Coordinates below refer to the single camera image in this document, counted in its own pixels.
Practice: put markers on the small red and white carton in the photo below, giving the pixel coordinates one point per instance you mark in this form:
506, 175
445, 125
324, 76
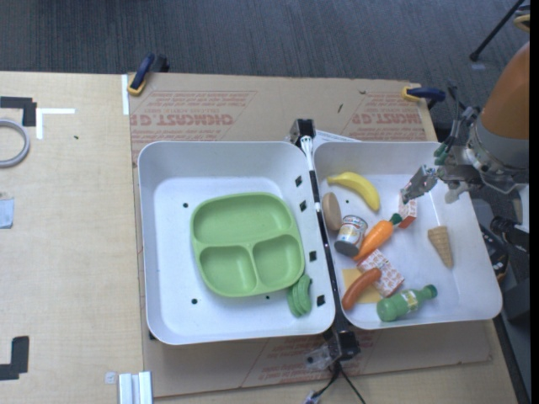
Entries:
408, 215

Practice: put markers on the green divided plate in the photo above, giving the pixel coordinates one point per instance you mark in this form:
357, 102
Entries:
240, 221

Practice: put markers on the orange sausage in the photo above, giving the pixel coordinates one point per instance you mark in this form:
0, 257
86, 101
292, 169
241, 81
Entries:
360, 288

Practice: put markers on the thin black and white rod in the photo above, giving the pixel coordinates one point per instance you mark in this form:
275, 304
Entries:
329, 267

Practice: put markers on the orange and white carton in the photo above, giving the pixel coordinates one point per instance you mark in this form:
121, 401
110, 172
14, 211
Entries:
387, 274

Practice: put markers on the yellow cheese slice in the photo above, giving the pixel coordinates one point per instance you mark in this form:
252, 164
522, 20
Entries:
350, 276

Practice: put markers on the yellow banana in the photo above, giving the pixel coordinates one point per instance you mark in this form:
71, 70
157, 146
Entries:
362, 185

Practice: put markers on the brown round biscuit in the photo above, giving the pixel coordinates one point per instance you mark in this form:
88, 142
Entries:
332, 211

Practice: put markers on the small white yogurt cup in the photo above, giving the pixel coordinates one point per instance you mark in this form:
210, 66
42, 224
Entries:
351, 234

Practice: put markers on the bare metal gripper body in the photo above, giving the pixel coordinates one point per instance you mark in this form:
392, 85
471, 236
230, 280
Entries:
471, 166

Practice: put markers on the green bottle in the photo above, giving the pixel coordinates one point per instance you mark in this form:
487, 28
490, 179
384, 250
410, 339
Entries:
400, 303

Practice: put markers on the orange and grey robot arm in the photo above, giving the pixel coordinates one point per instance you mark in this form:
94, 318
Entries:
509, 99

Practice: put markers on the white tape roll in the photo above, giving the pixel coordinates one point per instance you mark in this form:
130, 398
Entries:
24, 141

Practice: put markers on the white plastic tray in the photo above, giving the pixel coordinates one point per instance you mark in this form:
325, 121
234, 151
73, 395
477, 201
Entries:
421, 259
168, 267

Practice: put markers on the orange carrot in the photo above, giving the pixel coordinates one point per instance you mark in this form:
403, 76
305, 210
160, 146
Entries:
375, 236

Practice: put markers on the green toy vegetable slices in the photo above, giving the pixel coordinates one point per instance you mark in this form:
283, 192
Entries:
300, 297

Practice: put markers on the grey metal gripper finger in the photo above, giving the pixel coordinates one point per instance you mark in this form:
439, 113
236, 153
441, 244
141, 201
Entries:
416, 180
423, 187

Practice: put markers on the brown cardboard board red print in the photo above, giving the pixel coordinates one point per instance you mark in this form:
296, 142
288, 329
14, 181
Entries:
210, 112

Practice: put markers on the tan ice cream cone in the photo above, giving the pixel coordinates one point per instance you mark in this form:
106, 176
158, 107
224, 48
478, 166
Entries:
442, 244

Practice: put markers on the white paper sheet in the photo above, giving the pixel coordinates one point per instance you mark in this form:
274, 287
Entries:
332, 136

